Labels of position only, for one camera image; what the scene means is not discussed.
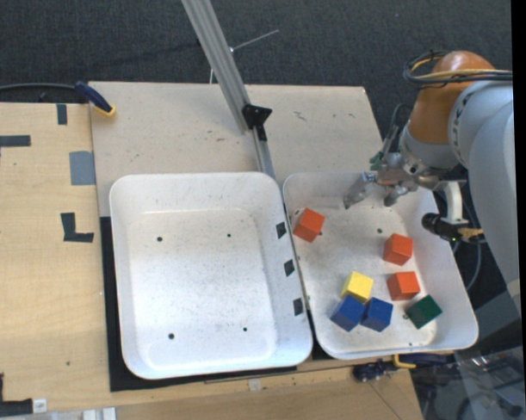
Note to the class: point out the orange cube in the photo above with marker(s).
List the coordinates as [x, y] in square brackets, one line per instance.
[398, 248]
[309, 224]
[403, 285]

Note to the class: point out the black cylinder on white bracket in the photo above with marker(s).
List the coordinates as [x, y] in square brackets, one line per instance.
[439, 226]

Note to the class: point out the yellow cube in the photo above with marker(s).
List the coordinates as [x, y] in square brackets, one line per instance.
[357, 285]

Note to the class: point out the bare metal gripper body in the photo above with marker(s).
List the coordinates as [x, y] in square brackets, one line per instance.
[401, 173]

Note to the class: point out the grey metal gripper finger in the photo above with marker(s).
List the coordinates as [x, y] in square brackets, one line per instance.
[395, 195]
[358, 192]

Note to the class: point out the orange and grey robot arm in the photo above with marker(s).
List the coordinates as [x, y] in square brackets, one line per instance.
[487, 154]

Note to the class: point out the pale wood board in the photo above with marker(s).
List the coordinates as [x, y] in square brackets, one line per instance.
[170, 130]

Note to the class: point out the white plastic tray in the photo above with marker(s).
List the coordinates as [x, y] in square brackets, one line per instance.
[354, 244]
[200, 276]

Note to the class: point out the green cube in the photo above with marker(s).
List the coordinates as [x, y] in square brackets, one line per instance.
[423, 312]

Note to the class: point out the blue cube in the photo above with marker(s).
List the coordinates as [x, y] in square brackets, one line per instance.
[378, 314]
[346, 313]

